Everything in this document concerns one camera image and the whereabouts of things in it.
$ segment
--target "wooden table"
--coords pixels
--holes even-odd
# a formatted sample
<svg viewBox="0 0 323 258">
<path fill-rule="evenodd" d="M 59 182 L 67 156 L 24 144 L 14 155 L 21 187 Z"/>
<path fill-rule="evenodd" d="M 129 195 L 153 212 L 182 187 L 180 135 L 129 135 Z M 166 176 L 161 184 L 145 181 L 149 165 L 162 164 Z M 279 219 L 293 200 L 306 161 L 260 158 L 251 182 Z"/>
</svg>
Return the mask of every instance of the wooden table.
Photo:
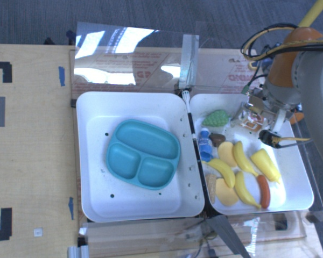
<svg viewBox="0 0 323 258">
<path fill-rule="evenodd" d="M 12 64 L 11 83 L 3 83 L 0 69 L 0 97 L 5 97 L 5 125 L 0 127 L 0 218 L 2 209 L 12 211 L 11 234 L 9 240 L 0 240 L 0 257 L 67 257 L 67 248 L 77 245 L 72 51 L 72 46 L 0 45 L 0 62 Z M 0 223 L 0 230 L 7 221 Z M 314 225 L 304 227 L 307 237 L 258 243 L 256 256 L 323 257 Z"/>
</svg>

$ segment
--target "blue divided plate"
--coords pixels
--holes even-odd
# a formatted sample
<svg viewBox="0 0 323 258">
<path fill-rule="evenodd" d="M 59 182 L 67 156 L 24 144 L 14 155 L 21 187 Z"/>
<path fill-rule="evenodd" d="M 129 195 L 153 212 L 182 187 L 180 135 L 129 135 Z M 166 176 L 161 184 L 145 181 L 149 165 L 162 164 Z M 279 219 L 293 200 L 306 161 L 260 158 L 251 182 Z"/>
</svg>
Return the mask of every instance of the blue divided plate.
<svg viewBox="0 0 323 258">
<path fill-rule="evenodd" d="M 139 187 L 158 190 L 172 180 L 180 144 L 169 131 L 139 120 L 125 120 L 115 129 L 106 164 L 117 178 Z"/>
</svg>

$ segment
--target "water bottle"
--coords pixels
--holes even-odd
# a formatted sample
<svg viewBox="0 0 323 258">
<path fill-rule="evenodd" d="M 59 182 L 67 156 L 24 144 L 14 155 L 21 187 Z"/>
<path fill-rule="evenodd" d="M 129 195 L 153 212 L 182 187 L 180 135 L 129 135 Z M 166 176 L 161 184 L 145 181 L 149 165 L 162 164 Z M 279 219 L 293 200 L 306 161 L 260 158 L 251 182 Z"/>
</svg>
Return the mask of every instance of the water bottle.
<svg viewBox="0 0 323 258">
<path fill-rule="evenodd" d="M 199 138 L 199 149 L 200 149 L 201 160 L 208 162 L 213 158 L 212 147 L 213 147 L 213 143 L 209 138 L 209 130 L 207 128 L 202 128 L 200 132 L 200 138 Z"/>
</svg>

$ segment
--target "red sausage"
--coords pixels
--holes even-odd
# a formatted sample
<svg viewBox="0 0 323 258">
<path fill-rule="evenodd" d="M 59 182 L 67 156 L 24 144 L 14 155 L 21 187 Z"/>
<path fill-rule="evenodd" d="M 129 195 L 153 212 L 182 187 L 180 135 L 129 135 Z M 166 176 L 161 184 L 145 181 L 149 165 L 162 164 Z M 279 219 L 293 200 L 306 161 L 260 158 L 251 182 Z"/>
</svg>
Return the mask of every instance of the red sausage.
<svg viewBox="0 0 323 258">
<path fill-rule="evenodd" d="M 270 204 L 270 190 L 268 181 L 265 176 L 258 175 L 257 182 L 261 190 L 261 207 L 266 209 Z"/>
</svg>

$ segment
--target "yellow banana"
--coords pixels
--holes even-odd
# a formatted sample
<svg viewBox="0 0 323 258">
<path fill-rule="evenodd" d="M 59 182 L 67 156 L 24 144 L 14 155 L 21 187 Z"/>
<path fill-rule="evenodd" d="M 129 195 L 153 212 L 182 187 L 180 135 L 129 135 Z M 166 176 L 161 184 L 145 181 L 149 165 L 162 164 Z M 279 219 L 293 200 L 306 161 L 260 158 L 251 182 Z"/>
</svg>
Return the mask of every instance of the yellow banana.
<svg viewBox="0 0 323 258">
<path fill-rule="evenodd" d="M 280 183 L 279 179 L 281 177 L 281 174 L 265 149 L 260 149 L 259 151 L 255 152 L 250 158 L 257 166 L 257 168 L 268 178 L 269 181 Z"/>
<path fill-rule="evenodd" d="M 252 173 L 255 177 L 258 176 L 258 173 L 254 170 L 248 158 L 244 154 L 243 143 L 241 141 L 236 142 L 233 146 L 233 157 L 240 169 L 245 172 Z"/>
<path fill-rule="evenodd" d="M 213 167 L 215 170 L 219 171 L 228 187 L 233 188 L 235 186 L 235 173 L 227 163 L 217 158 L 211 159 L 209 162 L 205 163 Z"/>
<path fill-rule="evenodd" d="M 235 190 L 239 199 L 241 199 L 243 203 L 254 205 L 258 209 L 261 208 L 261 205 L 255 201 L 254 197 L 250 194 L 247 187 L 245 186 L 244 173 L 242 171 L 238 171 L 236 174 Z"/>
</svg>

